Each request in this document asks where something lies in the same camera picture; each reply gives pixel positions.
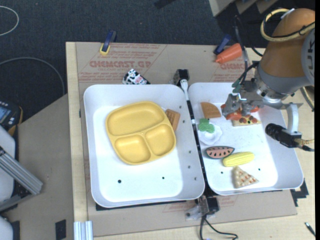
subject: toy fish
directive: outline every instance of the toy fish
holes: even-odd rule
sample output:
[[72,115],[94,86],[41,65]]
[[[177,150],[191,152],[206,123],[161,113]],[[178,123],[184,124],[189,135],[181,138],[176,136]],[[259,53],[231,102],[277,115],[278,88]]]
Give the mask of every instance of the toy fish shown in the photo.
[[205,150],[205,153],[213,159],[221,159],[231,155],[234,150],[230,146],[211,146]]

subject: yellow plate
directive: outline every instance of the yellow plate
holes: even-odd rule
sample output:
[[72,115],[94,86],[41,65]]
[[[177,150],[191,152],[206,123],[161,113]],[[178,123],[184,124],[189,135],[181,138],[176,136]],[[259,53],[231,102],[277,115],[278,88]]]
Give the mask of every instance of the yellow plate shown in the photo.
[[116,154],[130,165],[162,158],[176,146],[175,132],[165,111],[152,101],[113,110],[106,117],[105,128]]

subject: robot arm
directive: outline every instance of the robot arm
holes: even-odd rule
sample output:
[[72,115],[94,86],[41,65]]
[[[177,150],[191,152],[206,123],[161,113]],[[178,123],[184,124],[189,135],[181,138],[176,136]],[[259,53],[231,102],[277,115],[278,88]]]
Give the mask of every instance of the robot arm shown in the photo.
[[[272,37],[264,32],[267,20],[285,13]],[[298,132],[298,108],[302,104],[284,104],[298,89],[315,84],[315,11],[310,9],[278,9],[269,13],[261,24],[261,34],[269,43],[256,67],[254,78],[235,82],[221,111],[226,119],[234,113],[250,115],[265,105],[286,109],[288,127],[269,124],[265,132],[281,144],[295,148],[301,138]]]

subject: black pen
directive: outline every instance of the black pen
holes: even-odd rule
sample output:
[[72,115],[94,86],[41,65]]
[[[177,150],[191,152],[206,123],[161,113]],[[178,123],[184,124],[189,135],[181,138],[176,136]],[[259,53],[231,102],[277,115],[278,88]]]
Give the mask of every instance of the black pen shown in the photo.
[[313,228],[310,226],[310,224],[308,222],[304,223],[306,225],[306,227],[308,228],[308,230],[314,235],[316,236],[316,233],[314,232]]

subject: white tray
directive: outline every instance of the white tray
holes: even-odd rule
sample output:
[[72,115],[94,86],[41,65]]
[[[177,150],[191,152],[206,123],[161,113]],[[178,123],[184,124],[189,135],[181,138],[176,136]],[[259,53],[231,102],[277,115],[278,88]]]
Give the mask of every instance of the white tray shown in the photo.
[[[151,101],[180,113],[174,150],[152,162],[124,163],[108,138],[111,111]],[[194,200],[205,188],[197,144],[183,91],[172,84],[96,84],[83,96],[88,137],[91,193],[106,208]]]
[[[226,102],[232,90],[232,83],[194,83],[189,87],[188,94],[197,126],[200,119],[204,118],[201,102],[212,103],[221,112],[220,106]],[[200,142],[208,185],[219,195],[294,189],[303,183],[304,176],[295,150],[265,134],[265,128],[269,123],[286,128],[281,111],[264,106],[252,115],[261,120],[262,124],[234,127],[223,115],[210,119],[211,123],[221,128],[222,136],[214,145]],[[212,159],[204,154],[210,146],[233,147],[234,153],[254,153],[254,160],[241,165],[240,168],[257,178],[259,182],[234,188],[232,167],[225,167],[221,159]]]

